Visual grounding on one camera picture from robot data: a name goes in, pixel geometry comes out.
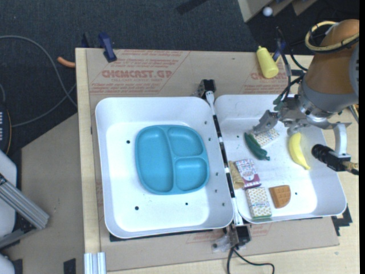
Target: gray floor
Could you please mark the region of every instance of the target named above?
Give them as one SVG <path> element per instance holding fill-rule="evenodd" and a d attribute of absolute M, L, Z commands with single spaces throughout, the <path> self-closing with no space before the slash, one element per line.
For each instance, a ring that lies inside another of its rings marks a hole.
<path fill-rule="evenodd" d="M 1 253 L 15 262 L 17 269 L 22 266 L 23 271 L 17 274 L 82 273 L 77 114 L 22 149 L 22 192 L 50 215 L 47 227 Z M 76 272 L 64 272 L 68 265 L 74 265 Z"/>

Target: brown cookie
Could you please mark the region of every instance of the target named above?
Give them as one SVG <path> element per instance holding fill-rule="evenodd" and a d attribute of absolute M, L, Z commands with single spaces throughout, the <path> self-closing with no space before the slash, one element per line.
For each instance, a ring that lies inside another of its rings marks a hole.
<path fill-rule="evenodd" d="M 290 201 L 290 187 L 289 185 L 282 185 L 269 188 L 271 198 L 273 198 L 275 208 L 282 208 Z"/>

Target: yellow bottle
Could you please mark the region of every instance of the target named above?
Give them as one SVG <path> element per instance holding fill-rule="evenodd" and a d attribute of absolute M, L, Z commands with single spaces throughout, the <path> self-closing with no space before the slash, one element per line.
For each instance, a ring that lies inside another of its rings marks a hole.
<path fill-rule="evenodd" d="M 256 54 L 263 76 L 265 78 L 275 77 L 279 73 L 279 68 L 267 48 L 259 46 Z"/>

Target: cookie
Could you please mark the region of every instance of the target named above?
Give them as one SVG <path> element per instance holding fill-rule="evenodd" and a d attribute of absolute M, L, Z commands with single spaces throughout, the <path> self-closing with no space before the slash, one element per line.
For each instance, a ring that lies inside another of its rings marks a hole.
<path fill-rule="evenodd" d="M 271 198 L 273 198 L 275 208 L 282 208 L 287 206 L 290 201 L 290 187 L 289 185 L 282 185 L 269 188 Z"/>
<path fill-rule="evenodd" d="M 229 161 L 229 169 L 230 169 L 230 175 L 232 176 L 234 189 L 236 190 L 242 188 L 245 182 L 242 179 L 240 173 L 238 172 L 236 166 L 231 161 Z"/>

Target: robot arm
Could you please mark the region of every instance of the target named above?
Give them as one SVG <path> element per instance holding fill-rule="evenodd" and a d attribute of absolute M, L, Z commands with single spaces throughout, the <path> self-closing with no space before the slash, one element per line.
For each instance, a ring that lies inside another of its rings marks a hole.
<path fill-rule="evenodd" d="M 311 36 L 320 27 L 330 25 L 320 46 L 314 46 Z M 343 109 L 359 103 L 359 21 L 349 19 L 340 23 L 323 22 L 312 27 L 306 36 L 306 46 L 315 52 L 307 72 L 294 83 L 298 93 L 282 96 L 274 101 L 276 112 L 267 110 L 253 132 L 259 134 L 273 128 L 278 121 L 293 135 L 308 126 L 332 129 L 335 133 L 334 150 L 315 146 L 312 154 L 336 171 L 351 167 L 351 156 L 346 154 L 346 127 L 350 123 L 330 123 L 329 119 Z"/>

